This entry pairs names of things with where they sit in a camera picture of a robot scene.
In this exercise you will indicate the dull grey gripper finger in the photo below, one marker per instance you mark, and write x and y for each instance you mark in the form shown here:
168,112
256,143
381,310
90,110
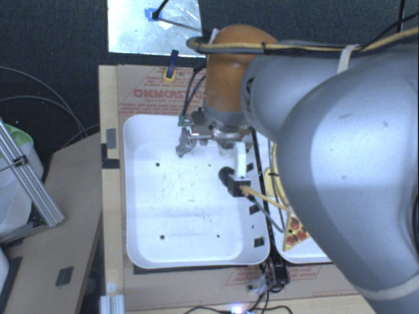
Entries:
185,144

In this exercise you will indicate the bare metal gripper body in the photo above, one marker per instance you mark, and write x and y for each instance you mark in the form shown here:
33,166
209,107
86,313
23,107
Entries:
226,135

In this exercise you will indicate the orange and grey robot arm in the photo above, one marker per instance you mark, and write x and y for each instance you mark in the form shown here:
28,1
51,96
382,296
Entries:
327,142

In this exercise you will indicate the white plastic tray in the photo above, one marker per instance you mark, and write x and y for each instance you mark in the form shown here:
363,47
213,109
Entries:
304,255
183,208

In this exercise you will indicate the thin black rod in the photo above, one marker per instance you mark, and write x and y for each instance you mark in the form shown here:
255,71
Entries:
265,195

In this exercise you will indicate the pizza slice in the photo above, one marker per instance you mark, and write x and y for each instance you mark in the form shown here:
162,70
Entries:
294,232

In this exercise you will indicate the brown cardboard board red print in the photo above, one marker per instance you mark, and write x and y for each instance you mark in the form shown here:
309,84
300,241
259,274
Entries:
183,289

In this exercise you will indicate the black cylinder on white bracket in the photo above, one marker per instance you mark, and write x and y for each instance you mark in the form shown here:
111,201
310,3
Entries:
233,182

